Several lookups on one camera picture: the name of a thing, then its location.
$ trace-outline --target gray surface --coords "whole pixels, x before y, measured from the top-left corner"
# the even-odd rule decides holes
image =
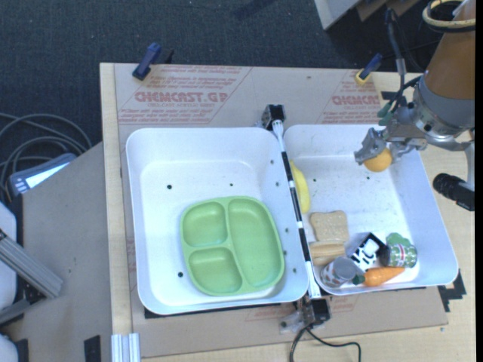
[[[24,247],[63,279],[59,298],[32,306],[2,329],[14,341],[28,339],[34,362],[85,362],[84,341],[97,335],[102,361],[110,358],[104,189],[98,144],[24,195]]]

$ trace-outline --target white tray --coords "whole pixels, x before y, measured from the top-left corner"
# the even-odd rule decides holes
[[[137,288],[156,314],[179,314],[298,300],[308,277],[276,138],[258,127],[143,128],[126,144]],[[268,289],[209,296],[189,279],[180,241],[182,212],[196,202],[244,195],[262,201],[275,220],[285,272]]]
[[[451,283],[458,264],[420,154],[404,155],[380,173],[357,165],[354,152],[369,127],[375,126],[295,125],[286,131],[287,154],[304,173],[311,195],[311,208],[303,215],[308,241],[315,240],[311,213],[342,210],[351,237],[346,248],[365,232],[383,242],[389,233],[398,232],[417,248],[418,262],[379,287],[327,287],[320,278],[321,267],[315,266],[318,284],[330,294],[348,295]]]

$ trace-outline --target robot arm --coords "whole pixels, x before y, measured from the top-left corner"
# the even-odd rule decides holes
[[[447,2],[460,3],[454,19],[451,22],[432,19],[432,10]],[[453,152],[464,151],[468,161],[467,181],[440,174],[433,186],[468,210],[475,208],[475,16],[476,0],[429,3],[423,19],[430,28],[444,33],[438,48],[421,76],[406,84],[402,80],[395,98],[378,114],[382,118],[379,125],[385,128],[371,128],[362,149],[354,154],[356,162],[366,164],[388,149],[392,156],[389,166],[413,149],[425,149],[427,144]],[[414,95],[407,103],[402,92],[409,87],[414,87]],[[458,137],[467,131],[472,139],[459,142]]]

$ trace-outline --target black floor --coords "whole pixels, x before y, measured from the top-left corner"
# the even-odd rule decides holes
[[[435,39],[420,27],[428,1],[401,17],[410,46]],[[350,11],[324,31],[313,0],[0,0],[0,7],[0,112],[66,117],[92,143],[102,139],[99,63],[138,63],[154,41],[161,59],[174,50],[176,64],[361,68],[380,52],[382,70],[395,66],[384,8],[363,23]],[[432,46],[416,52],[424,66]],[[32,135],[26,125],[0,132],[0,162]]]

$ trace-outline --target yellow cable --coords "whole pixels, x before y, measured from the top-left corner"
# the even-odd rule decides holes
[[[455,20],[455,21],[445,21],[436,20],[430,17],[431,10],[438,7],[439,5],[445,4],[447,2],[459,2],[462,3],[465,0],[433,0],[429,3],[428,7],[423,10],[423,20],[430,26],[448,29],[460,29],[476,25],[476,19],[470,20]]]

